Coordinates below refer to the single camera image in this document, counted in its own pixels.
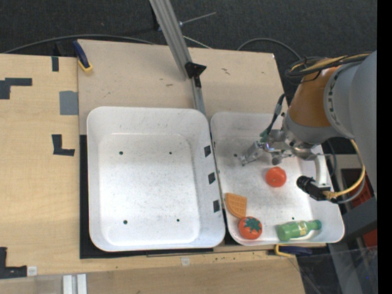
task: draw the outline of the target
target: wooden table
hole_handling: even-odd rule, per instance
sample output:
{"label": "wooden table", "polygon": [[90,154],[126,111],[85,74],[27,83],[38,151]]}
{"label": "wooden table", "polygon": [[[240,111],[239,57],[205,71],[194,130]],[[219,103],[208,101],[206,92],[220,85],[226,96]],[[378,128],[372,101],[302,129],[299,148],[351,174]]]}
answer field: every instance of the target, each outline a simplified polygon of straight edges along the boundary
{"label": "wooden table", "polygon": [[[0,80],[32,78],[32,86],[11,86],[10,99],[0,100],[0,246],[8,247],[7,266],[36,266],[42,276],[93,273],[91,277],[89,274],[89,280],[94,279],[94,273],[103,271],[159,273],[164,278],[171,271],[168,269],[182,271],[184,275],[194,269],[185,277],[188,281],[191,275],[202,280],[219,267],[217,280],[231,284],[233,279],[229,280],[230,274],[224,271],[255,269],[263,271],[264,285],[274,287],[274,293],[280,293],[280,288],[287,290],[289,283],[295,284],[289,287],[291,293],[304,293],[295,259],[268,255],[265,249],[271,246],[250,249],[222,243],[212,254],[79,259],[79,136],[85,134],[88,110],[102,104],[192,107],[191,88],[186,80],[178,78],[168,47],[80,42],[94,66],[89,75],[80,70],[75,58],[58,58],[59,70],[53,71],[49,56],[0,55]],[[122,64],[112,61],[104,65],[105,61],[95,60],[97,54],[102,56],[102,51],[109,48],[113,52],[104,57],[110,59],[113,55]],[[202,74],[208,118],[218,111],[274,110],[282,86],[273,55],[196,48],[191,48],[190,53],[196,63],[208,66]],[[124,71],[124,65],[136,68],[130,73]],[[121,82],[129,87],[108,93],[105,77],[117,85],[113,89],[121,88]],[[79,92],[80,116],[60,114],[62,91]],[[62,147],[75,149],[75,154],[54,155],[53,134],[61,134]],[[188,267],[182,267],[184,256],[189,258]],[[247,275],[257,279],[260,271]],[[14,283],[1,281],[0,288]],[[146,282],[145,286],[151,288],[153,284]]]}

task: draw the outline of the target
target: bottle label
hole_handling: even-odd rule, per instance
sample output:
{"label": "bottle label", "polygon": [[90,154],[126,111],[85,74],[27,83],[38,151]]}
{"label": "bottle label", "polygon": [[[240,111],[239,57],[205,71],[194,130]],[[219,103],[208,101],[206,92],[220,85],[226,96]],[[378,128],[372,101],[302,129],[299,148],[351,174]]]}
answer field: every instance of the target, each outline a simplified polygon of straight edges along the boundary
{"label": "bottle label", "polygon": [[301,221],[298,223],[298,228],[300,230],[300,236],[306,235],[306,225],[305,222]]}

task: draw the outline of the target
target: red tomato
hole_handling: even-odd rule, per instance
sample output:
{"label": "red tomato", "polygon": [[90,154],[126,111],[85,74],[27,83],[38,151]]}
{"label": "red tomato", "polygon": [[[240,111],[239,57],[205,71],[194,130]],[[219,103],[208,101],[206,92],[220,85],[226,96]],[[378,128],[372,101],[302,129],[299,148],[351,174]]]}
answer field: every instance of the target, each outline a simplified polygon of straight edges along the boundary
{"label": "red tomato", "polygon": [[265,174],[265,181],[272,187],[281,187],[286,183],[286,172],[280,167],[270,168]]}
{"label": "red tomato", "polygon": [[241,236],[247,239],[256,239],[263,231],[262,223],[254,217],[242,217],[238,229]]}

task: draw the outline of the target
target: white tray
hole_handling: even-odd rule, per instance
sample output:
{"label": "white tray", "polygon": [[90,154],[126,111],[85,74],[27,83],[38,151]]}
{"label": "white tray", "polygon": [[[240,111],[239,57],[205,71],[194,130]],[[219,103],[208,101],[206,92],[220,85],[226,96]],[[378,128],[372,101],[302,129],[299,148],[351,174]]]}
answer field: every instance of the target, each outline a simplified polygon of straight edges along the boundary
{"label": "white tray", "polygon": [[98,248],[207,248],[223,240],[219,185],[202,113],[99,107],[88,115],[87,133],[89,232]]}
{"label": "white tray", "polygon": [[[327,201],[317,202],[296,186],[299,176],[315,178],[314,162],[297,157],[285,158],[279,165],[287,174],[286,183],[273,188],[265,182],[266,171],[273,167],[271,155],[263,152],[258,160],[241,165],[239,157],[260,139],[259,134],[268,127],[273,115],[259,113],[216,113],[211,119],[211,133],[223,196],[227,192],[247,197],[247,216],[258,218],[263,225],[262,235],[255,240],[244,239],[238,231],[238,218],[226,212],[228,230],[235,241],[254,246],[280,243],[276,226],[294,220],[322,222],[320,231],[313,231],[285,244],[334,243],[344,234],[344,224],[339,207]],[[278,117],[274,129],[280,129]],[[316,150],[322,153],[321,147]]]}

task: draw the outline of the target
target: green bottle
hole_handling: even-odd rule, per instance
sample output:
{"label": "green bottle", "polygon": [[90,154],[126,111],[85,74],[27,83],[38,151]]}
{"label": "green bottle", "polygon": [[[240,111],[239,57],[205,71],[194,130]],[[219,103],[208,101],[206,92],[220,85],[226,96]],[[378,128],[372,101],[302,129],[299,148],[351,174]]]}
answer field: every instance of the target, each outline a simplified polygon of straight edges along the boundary
{"label": "green bottle", "polygon": [[287,242],[290,238],[305,236],[311,230],[320,230],[321,226],[320,220],[288,222],[277,226],[277,237]]}

